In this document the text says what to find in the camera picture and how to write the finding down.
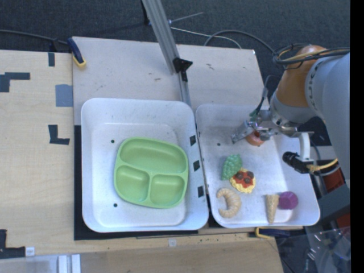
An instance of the robotic hand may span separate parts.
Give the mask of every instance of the robotic hand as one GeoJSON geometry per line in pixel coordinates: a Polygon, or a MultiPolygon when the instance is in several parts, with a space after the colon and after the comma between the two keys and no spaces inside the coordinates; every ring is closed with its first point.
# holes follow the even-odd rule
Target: robotic hand
{"type": "MultiPolygon", "coordinates": [[[[258,106],[250,114],[250,120],[244,121],[231,136],[233,143],[257,132],[260,140],[269,140],[276,134],[300,137],[298,127],[319,116],[326,125],[342,172],[349,179],[350,51],[308,45],[294,57],[279,62],[288,67],[271,98],[269,109],[261,110],[258,106]]],[[[294,156],[285,153],[283,160],[288,163],[295,160],[294,156]]]]}

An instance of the green plate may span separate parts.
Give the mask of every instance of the green plate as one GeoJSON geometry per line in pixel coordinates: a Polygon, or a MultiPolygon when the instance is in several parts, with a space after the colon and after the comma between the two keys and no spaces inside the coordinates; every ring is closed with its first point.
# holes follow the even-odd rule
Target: green plate
{"type": "Polygon", "coordinates": [[[188,159],[179,146],[162,140],[134,137],[119,147],[114,186],[131,203],[154,208],[178,205],[186,193],[188,159]]]}

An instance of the wooden table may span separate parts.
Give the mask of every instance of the wooden table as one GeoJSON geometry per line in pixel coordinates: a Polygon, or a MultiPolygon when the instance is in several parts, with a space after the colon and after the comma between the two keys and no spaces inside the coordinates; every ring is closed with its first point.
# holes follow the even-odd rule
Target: wooden table
{"type": "MultiPolygon", "coordinates": [[[[181,53],[188,49],[180,48],[181,53]]],[[[224,51],[233,56],[240,51],[242,59],[252,53],[224,51]]],[[[197,235],[74,241],[74,112],[72,106],[56,104],[56,86],[74,84],[72,56],[0,51],[0,62],[0,75],[10,78],[9,91],[0,92],[0,229],[7,230],[7,247],[34,247],[36,255],[80,253],[86,272],[119,272],[121,265],[125,272],[145,271],[146,266],[149,272],[172,266],[175,272],[241,268],[283,272],[274,239],[250,238],[251,228],[206,225],[197,235]],[[18,80],[11,73],[29,73],[30,79],[18,80]],[[58,139],[69,139],[69,143],[50,143],[50,125],[57,126],[58,139]]],[[[249,84],[259,87],[258,95],[250,96],[259,101],[262,80],[257,61],[250,56],[245,63],[249,65],[245,70],[253,74],[249,84]]],[[[212,71],[213,62],[205,67],[212,71]]],[[[189,74],[194,86],[192,68],[189,74]]],[[[201,92],[191,90],[195,90],[192,102],[198,105],[194,98],[201,92]]]]}

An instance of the blue and yellow clamp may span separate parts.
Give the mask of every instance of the blue and yellow clamp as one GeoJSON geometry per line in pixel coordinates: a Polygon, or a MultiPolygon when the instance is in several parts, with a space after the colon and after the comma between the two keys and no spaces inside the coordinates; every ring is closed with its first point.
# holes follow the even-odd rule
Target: blue and yellow clamp
{"type": "Polygon", "coordinates": [[[86,65],[86,60],[82,57],[82,54],[77,44],[72,38],[67,39],[67,44],[73,53],[72,56],[73,61],[78,67],[83,68],[86,65]]]}
{"type": "Polygon", "coordinates": [[[255,236],[262,239],[271,239],[272,237],[290,237],[291,233],[287,230],[266,229],[263,227],[255,228],[255,236]]]}

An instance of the green toy vegetable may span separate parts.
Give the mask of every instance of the green toy vegetable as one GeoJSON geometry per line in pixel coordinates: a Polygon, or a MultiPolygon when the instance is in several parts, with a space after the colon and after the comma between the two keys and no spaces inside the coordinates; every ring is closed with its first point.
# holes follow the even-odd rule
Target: green toy vegetable
{"type": "Polygon", "coordinates": [[[242,167],[243,161],[240,155],[230,155],[226,158],[222,168],[221,180],[229,180],[242,167]]]}

